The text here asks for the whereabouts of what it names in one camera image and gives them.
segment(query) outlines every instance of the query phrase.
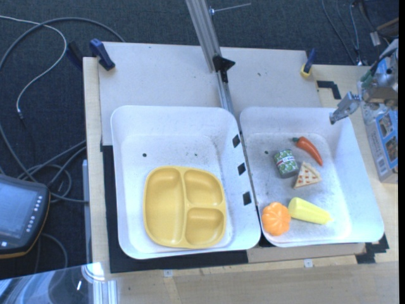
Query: yellow divided plate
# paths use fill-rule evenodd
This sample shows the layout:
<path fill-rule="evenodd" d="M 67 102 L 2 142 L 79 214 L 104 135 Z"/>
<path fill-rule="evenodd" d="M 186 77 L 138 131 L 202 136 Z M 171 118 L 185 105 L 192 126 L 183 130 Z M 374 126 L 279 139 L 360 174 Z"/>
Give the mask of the yellow divided plate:
<path fill-rule="evenodd" d="M 144 189 L 144 225 L 158 244 L 208 248 L 227 225 L 222 183 L 210 172 L 166 166 L 152 170 Z"/>

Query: green can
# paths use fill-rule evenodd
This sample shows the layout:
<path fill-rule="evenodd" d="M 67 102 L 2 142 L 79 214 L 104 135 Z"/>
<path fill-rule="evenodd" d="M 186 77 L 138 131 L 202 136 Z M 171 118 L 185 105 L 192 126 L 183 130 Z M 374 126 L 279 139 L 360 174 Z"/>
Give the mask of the green can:
<path fill-rule="evenodd" d="M 281 178 L 289 178 L 298 174 L 299 167 L 291 149 L 284 149 L 276 153 L 273 158 Z"/>

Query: gray carpet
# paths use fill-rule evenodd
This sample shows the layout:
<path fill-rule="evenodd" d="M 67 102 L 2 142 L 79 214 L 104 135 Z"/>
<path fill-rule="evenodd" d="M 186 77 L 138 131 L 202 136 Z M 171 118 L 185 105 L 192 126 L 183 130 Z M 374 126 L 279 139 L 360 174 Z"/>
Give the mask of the gray carpet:
<path fill-rule="evenodd" d="M 371 64 L 391 39 L 381 37 L 382 45 L 375 48 L 370 39 L 371 28 L 397 18 L 399 0 L 365 0 L 370 23 L 361 14 L 359 5 L 355 5 L 352 19 L 356 31 L 350 12 L 353 1 L 208 0 L 208 4 L 215 10 L 250 4 L 215 13 L 213 21 L 221 46 L 305 51 L 315 48 L 317 64 L 353 65 L 359 61 Z M 35 22 L 83 17 L 107 25 L 127 42 L 199 44 L 184 0 L 0 0 L 0 15 Z M 0 18 L 1 56 L 31 26 Z M 53 26 L 64 33 L 68 42 L 75 41 L 84 56 L 91 55 L 88 45 L 95 37 L 101 41 L 118 40 L 105 28 L 83 21 L 60 21 Z M 0 69 L 0 123 L 26 167 L 43 163 L 85 139 L 82 73 L 66 57 L 21 98 L 24 122 L 16 113 L 15 103 L 20 91 L 51 66 L 62 50 L 59 35 L 49 29 L 36 30 L 13 48 Z M 85 153 L 68 166 L 72 176 L 68 197 L 78 200 L 83 198 L 83 159 Z M 22 172 L 2 139 L 0 167 L 12 177 Z M 49 168 L 38 179 L 47 183 L 54 174 L 55 170 Z M 62 184 L 63 190 L 66 181 L 62 175 L 55 188 Z M 53 203 L 44 231 L 66 248 L 69 266 L 85 263 L 82 204 Z M 0 260 L 0 278 L 58 269 L 63 261 L 60 247 L 42 237 L 40 247 L 34 247 L 28 255 Z"/>

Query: monitor screen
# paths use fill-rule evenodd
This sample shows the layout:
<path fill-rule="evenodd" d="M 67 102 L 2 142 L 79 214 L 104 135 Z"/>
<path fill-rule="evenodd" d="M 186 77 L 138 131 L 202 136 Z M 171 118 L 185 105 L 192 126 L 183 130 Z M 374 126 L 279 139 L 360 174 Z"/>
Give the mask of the monitor screen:
<path fill-rule="evenodd" d="M 21 238 L 37 200 L 37 191 L 0 182 L 0 236 Z"/>

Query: black bracket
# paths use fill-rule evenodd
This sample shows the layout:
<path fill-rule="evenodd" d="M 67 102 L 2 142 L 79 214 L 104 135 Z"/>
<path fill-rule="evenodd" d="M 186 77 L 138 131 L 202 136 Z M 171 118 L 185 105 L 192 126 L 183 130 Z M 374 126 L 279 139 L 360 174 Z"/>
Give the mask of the black bracket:
<path fill-rule="evenodd" d="M 357 263 L 375 263 L 375 254 L 386 253 L 389 248 L 387 237 L 384 233 L 378 243 L 366 243 L 366 253 L 356 255 Z"/>
<path fill-rule="evenodd" d="M 223 83 L 228 83 L 227 71 L 235 65 L 234 61 L 230 61 L 226 58 L 223 58 L 220 55 L 215 55 L 213 57 L 213 63 L 216 72 L 221 73 L 221 79 Z"/>
<path fill-rule="evenodd" d="M 333 93 L 333 98 L 335 99 L 342 99 L 342 96 L 340 95 L 339 88 L 337 87 L 337 84 L 333 81 L 316 81 L 316 84 L 318 85 L 319 88 L 330 88 Z"/>
<path fill-rule="evenodd" d="M 83 71 L 83 54 L 75 41 L 68 44 L 66 56 L 80 71 Z"/>

